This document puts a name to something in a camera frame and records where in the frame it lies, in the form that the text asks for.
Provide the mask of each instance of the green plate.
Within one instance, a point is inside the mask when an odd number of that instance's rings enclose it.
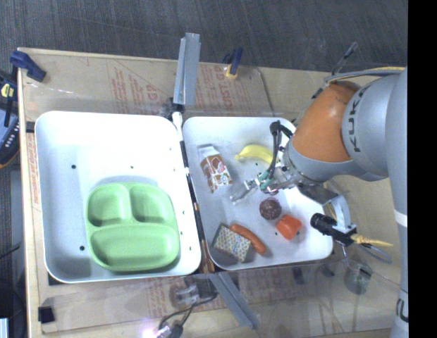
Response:
[[[179,254],[170,196],[145,183],[109,183],[89,195],[87,241],[94,261],[115,272],[162,268]]]

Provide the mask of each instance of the patterned rectangular object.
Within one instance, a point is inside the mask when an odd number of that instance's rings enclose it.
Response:
[[[214,239],[213,247],[243,263],[250,248],[250,240],[221,225]]]

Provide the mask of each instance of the red object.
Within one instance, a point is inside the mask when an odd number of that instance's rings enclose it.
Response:
[[[283,215],[276,223],[276,229],[278,229],[281,235],[286,239],[292,239],[302,226],[302,222],[288,214]]]

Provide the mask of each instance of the white plastic tray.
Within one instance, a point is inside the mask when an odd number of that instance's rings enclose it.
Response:
[[[51,111],[36,122],[47,270],[62,282],[187,275],[201,251],[177,131],[167,119]],[[146,182],[171,197],[180,254],[171,265],[113,273],[93,261],[84,209],[89,193],[108,182]]]
[[[280,201],[284,213],[291,214],[303,223],[298,236],[287,240],[275,228],[277,220],[266,220],[259,213],[259,204],[269,195],[260,191],[247,196],[233,205],[229,196],[236,184],[256,177],[269,164],[259,159],[241,158],[235,160],[247,144],[261,144],[272,151],[273,139],[269,125],[276,118],[194,117],[188,119],[183,128],[190,174],[199,204],[204,233],[211,257],[217,266],[225,270],[260,268],[286,263],[298,263],[326,258],[333,248],[332,239],[311,227],[313,214],[323,213],[320,204],[302,195],[297,188],[283,190],[275,197]],[[281,123],[294,132],[295,127],[286,119]],[[211,193],[199,162],[197,147],[212,144],[222,155],[234,183],[219,187]],[[239,263],[212,247],[219,225],[240,223],[249,228],[263,241],[267,252],[262,256],[250,250],[247,261]]]

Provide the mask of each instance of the robotic arm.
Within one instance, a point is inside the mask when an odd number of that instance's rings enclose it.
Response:
[[[332,201],[333,195],[323,183],[336,175],[353,175],[365,181],[389,177],[402,256],[400,293],[391,338],[405,338],[409,335],[407,68],[366,70],[358,75],[382,77],[360,87],[339,79],[355,75],[332,75],[326,79],[326,86],[317,94],[294,134],[286,132],[279,122],[273,123],[270,130],[274,147],[280,141],[280,134],[289,136],[287,145],[281,148],[281,166],[274,164],[277,153],[274,149],[269,169],[245,185],[248,190],[258,187],[268,194],[298,187],[303,194],[324,204]],[[354,230],[350,219],[331,228],[332,232],[326,232],[330,228],[325,221],[327,218],[316,214],[311,224],[347,245],[345,239]]]

